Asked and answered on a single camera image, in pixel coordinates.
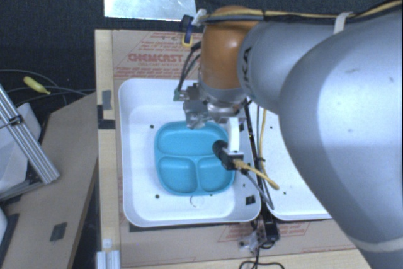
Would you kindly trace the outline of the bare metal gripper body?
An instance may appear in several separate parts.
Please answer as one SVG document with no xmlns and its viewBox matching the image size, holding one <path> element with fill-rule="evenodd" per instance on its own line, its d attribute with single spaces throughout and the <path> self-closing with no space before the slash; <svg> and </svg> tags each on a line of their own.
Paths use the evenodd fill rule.
<svg viewBox="0 0 403 269">
<path fill-rule="evenodd" d="M 185 116 L 190 113 L 208 115 L 209 121 L 227 123 L 229 118 L 239 116 L 246 94 L 241 88 L 217 89 L 205 83 L 194 83 L 183 92 L 183 99 Z"/>
</svg>

